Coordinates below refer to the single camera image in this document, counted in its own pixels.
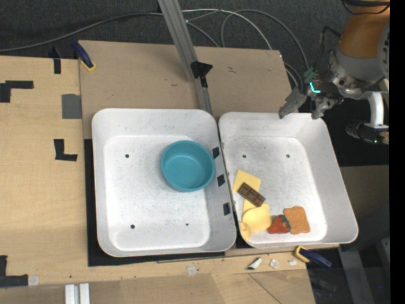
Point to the yellow round chip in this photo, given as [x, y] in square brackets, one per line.
[257, 220]

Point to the brown chocolate bar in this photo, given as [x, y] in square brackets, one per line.
[251, 195]

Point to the small yellow chip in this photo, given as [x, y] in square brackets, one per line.
[245, 230]

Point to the small white and green scrap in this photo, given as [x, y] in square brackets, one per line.
[254, 263]

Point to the red strawberry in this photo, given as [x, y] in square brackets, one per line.
[278, 226]

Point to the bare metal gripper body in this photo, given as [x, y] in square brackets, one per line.
[335, 85]

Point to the blue bowl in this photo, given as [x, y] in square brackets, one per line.
[187, 166]

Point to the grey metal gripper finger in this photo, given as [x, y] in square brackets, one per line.
[320, 109]
[291, 104]

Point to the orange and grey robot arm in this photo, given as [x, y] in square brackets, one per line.
[364, 27]

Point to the orange bear biscuit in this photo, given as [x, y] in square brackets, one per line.
[297, 220]

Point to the brown cardboard board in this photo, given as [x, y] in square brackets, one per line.
[142, 81]

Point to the white plastic tray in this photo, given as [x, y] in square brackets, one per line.
[284, 176]
[139, 195]

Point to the black cylinder on white bracket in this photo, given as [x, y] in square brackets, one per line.
[368, 131]

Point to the yellow cheese slice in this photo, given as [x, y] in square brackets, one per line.
[246, 177]
[247, 205]

